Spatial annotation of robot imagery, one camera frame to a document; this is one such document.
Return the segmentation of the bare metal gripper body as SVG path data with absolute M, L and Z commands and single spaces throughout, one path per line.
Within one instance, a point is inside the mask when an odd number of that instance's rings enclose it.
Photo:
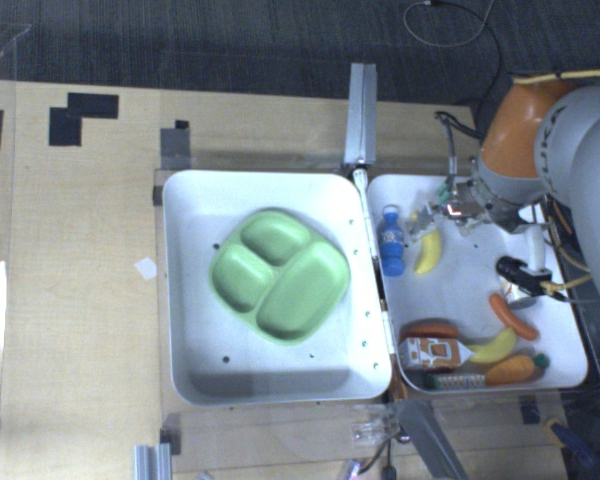
M 454 222 L 458 228 L 473 229 L 491 223 L 475 180 L 447 177 L 435 194 L 434 213 Z

